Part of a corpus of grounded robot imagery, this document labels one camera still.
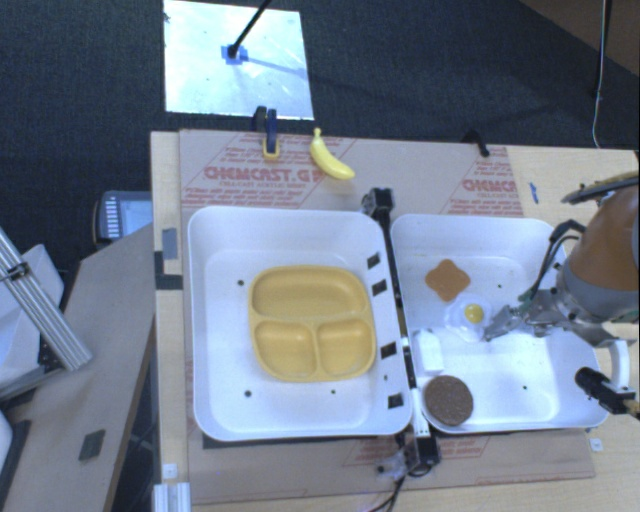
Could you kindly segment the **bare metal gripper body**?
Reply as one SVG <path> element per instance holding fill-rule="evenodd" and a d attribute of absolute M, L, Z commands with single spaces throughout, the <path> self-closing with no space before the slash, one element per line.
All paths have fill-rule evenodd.
<path fill-rule="evenodd" d="M 548 334 L 553 328 L 573 330 L 580 322 L 583 309 L 564 289 L 527 290 L 518 297 L 517 312 L 522 323 L 535 334 Z"/>

